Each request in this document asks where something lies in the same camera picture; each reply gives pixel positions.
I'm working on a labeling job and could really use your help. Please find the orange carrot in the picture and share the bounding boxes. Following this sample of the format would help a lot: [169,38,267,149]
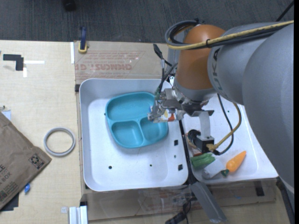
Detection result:
[221,150,247,177]

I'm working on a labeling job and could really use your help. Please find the black cylinder on white bracket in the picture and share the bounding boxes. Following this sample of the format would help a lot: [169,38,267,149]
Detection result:
[186,109,215,154]

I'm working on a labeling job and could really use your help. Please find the thin black rod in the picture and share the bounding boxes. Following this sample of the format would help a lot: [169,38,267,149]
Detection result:
[178,119,194,185]

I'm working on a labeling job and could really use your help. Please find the brown paper bag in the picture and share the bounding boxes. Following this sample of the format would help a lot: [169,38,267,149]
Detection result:
[0,110,52,211]

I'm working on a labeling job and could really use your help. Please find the blue divided plate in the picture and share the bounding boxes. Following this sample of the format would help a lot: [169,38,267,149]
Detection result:
[105,91,170,149]

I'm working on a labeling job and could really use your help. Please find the green bean pods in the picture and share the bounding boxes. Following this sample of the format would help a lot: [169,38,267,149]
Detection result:
[190,153,216,168]

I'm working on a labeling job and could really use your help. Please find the white plastic tray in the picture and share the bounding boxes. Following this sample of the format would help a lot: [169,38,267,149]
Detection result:
[78,78,189,192]
[179,94,280,185]

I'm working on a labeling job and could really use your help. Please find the small white and orange carton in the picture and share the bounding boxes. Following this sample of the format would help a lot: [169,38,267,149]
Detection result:
[161,109,176,123]

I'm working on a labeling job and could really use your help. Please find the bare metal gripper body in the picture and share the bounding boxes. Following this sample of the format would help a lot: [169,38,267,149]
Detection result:
[160,88,209,117]

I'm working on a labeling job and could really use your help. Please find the brown cardboard board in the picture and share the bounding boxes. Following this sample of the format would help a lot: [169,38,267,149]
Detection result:
[73,40,278,221]

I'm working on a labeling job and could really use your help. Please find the white and grey bottle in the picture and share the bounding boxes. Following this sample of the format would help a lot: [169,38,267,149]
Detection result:
[201,159,226,180]

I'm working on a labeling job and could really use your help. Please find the white tape ring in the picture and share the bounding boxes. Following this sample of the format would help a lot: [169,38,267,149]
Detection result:
[43,127,76,158]

